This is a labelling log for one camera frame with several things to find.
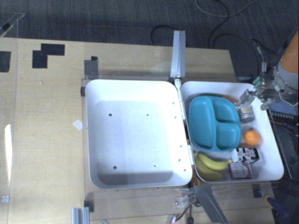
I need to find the white plastic tray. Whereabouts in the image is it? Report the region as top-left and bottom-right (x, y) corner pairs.
(85, 79), (193, 190)
(180, 80), (285, 184)

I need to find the orange fruit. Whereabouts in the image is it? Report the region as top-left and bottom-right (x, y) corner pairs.
(243, 129), (261, 146)

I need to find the yellow banana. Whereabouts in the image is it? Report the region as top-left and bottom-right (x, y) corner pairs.
(193, 152), (223, 182)
(198, 153), (233, 171)

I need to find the pink packet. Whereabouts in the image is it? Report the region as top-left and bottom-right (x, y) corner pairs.
(228, 161), (254, 180)

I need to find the small silver can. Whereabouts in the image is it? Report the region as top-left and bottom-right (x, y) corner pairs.
(238, 105), (255, 124)

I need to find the black and white carton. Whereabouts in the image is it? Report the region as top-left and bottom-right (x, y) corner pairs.
(230, 147), (260, 163)

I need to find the blue divided plate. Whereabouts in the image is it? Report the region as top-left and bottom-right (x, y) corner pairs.
(188, 95), (242, 152)

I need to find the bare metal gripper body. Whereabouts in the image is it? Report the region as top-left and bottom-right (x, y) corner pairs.
(255, 76), (299, 106)

